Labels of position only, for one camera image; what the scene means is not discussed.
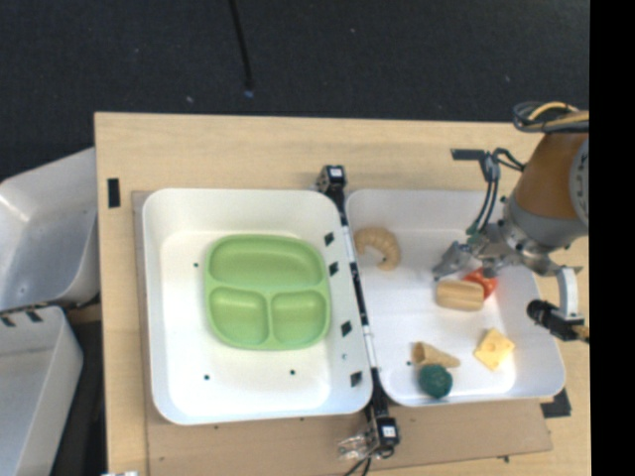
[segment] black fabric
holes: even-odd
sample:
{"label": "black fabric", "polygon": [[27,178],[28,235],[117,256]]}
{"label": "black fabric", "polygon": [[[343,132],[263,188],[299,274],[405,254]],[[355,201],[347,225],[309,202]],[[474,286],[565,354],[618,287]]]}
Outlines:
{"label": "black fabric", "polygon": [[590,0],[0,0],[0,178],[95,111],[510,121],[588,107]]}

